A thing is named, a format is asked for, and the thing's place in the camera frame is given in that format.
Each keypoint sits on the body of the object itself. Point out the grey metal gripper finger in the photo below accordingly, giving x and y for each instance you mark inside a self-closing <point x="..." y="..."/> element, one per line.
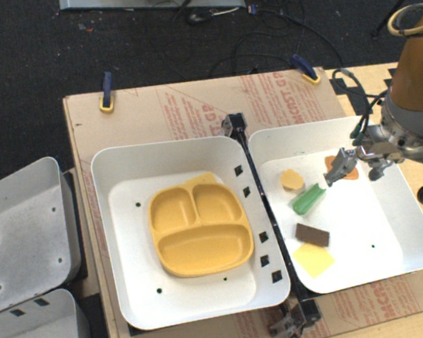
<point x="380" y="171"/>
<point x="339" y="168"/>

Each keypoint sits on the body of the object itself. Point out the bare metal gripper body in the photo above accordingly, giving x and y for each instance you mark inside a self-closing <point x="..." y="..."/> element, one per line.
<point x="395" y="146"/>

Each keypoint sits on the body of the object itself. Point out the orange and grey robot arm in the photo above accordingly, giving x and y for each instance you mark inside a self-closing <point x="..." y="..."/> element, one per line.
<point x="416" y="69"/>

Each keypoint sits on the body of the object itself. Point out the orange flat piece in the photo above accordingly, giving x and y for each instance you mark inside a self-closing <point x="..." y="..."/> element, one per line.
<point x="330" y="161"/>

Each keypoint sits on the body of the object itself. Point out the green stalk with white tip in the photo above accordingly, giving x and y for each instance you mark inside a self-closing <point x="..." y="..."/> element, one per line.
<point x="306" y="202"/>

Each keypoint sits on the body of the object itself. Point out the tan round biscuit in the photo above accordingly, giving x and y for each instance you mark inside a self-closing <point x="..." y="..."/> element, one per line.
<point x="291" y="179"/>

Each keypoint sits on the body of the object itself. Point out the brown rectangular block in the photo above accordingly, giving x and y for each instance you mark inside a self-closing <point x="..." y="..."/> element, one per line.
<point x="312" y="234"/>

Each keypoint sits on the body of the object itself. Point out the pale yellow square slice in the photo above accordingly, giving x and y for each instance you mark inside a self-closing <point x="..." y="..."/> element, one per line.
<point x="313" y="260"/>

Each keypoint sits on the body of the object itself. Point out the yellow divided plate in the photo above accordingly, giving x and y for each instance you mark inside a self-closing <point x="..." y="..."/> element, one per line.
<point x="202" y="243"/>

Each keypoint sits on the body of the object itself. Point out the brown cardboard board red print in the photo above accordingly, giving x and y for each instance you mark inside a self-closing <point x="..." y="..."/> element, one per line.
<point x="149" y="114"/>

